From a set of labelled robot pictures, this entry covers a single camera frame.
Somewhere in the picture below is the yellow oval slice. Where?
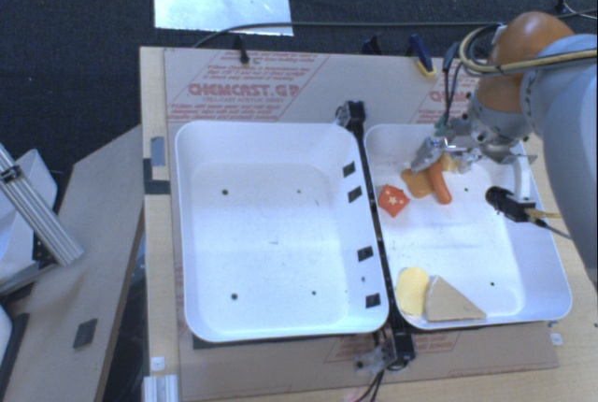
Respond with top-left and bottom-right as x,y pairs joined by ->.
395,266 -> 431,317

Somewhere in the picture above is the orange sausage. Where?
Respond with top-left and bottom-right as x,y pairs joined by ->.
428,160 -> 454,206

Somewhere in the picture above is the orange toy food piece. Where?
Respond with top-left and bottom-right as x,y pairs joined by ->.
400,166 -> 434,200

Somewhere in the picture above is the thin black rod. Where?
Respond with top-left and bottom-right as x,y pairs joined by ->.
352,119 -> 406,345

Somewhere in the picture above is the tan triangular bread slice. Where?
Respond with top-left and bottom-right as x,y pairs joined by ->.
423,274 -> 489,323

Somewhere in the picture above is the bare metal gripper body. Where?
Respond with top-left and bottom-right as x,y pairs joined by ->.
432,116 -> 518,159

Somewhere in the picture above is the white plastic tray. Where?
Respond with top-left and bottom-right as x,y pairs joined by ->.
363,123 -> 574,331
174,119 -> 391,344

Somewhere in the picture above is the brown cardboard board red print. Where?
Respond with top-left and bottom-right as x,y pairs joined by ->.
163,47 -> 561,393

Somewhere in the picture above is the red cube with yellow star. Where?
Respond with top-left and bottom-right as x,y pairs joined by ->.
377,183 -> 411,219

